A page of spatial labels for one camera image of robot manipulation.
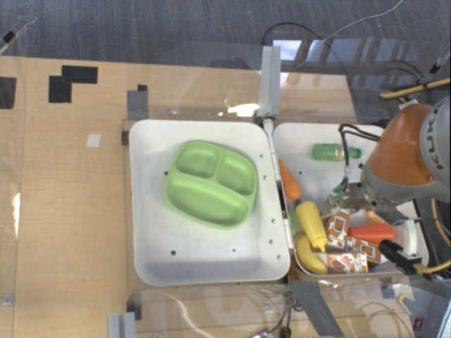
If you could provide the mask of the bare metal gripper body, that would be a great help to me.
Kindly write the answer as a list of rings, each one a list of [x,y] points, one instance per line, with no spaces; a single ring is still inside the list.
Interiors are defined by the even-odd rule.
[[[356,213],[360,210],[371,211],[372,205],[365,199],[361,192],[361,183],[349,183],[345,190],[337,187],[336,192],[329,194],[321,208],[323,219],[335,215],[339,211]]]

